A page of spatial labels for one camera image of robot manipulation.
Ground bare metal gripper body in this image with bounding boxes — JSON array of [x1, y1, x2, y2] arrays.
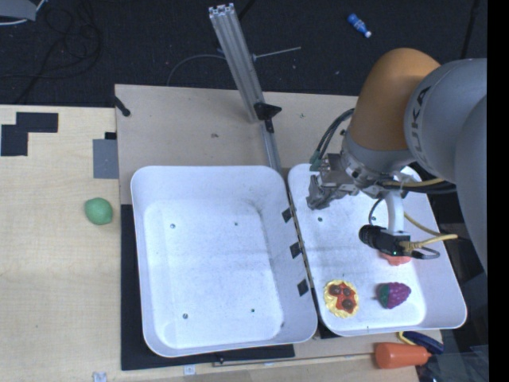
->
[[317, 153, 400, 200]]

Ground orange-pink toy food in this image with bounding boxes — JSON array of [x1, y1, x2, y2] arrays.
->
[[379, 251, 413, 267]]

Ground green toy lime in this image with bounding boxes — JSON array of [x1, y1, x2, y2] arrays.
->
[[84, 197, 115, 226]]

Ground pale wood board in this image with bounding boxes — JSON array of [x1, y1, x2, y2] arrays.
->
[[114, 84, 443, 374]]

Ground black cylinder on white bracket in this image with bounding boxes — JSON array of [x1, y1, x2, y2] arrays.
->
[[358, 192, 412, 257]]

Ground blue and white toy bottle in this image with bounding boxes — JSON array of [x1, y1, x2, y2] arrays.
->
[[347, 12, 373, 39]]

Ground yellow tart with red topping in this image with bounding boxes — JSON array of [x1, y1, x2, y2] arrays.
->
[[323, 279, 360, 320]]

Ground white plastic tray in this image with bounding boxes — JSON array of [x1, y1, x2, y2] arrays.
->
[[130, 165, 319, 359], [286, 162, 468, 338]]

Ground purple grapes with green leaf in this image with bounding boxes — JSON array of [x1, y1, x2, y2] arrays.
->
[[375, 281, 413, 310]]

